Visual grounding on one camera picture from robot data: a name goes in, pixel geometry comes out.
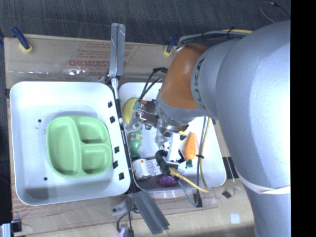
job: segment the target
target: can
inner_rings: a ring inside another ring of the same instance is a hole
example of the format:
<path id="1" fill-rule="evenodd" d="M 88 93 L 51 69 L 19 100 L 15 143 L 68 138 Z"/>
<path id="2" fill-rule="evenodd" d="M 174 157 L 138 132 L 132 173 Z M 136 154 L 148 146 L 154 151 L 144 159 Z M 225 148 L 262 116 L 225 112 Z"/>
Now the can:
<path id="1" fill-rule="evenodd" d="M 137 159 L 132 165 L 136 181 L 145 181 L 152 177 L 146 159 Z"/>

